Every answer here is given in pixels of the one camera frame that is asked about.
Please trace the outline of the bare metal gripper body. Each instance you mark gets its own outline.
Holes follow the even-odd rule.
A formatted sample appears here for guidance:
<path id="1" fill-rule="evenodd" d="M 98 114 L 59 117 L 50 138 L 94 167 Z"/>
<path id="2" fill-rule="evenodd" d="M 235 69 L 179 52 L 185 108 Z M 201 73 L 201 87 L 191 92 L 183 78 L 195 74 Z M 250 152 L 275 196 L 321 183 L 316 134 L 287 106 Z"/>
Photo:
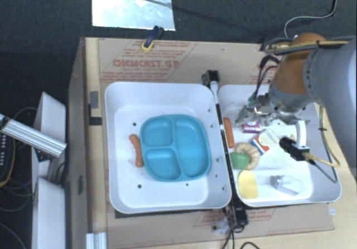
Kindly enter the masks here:
<path id="1" fill-rule="evenodd" d="M 272 116 L 283 122 L 291 122 L 296 119 L 296 110 L 289 108 L 271 94 L 257 96 L 253 109 L 257 115 Z"/>

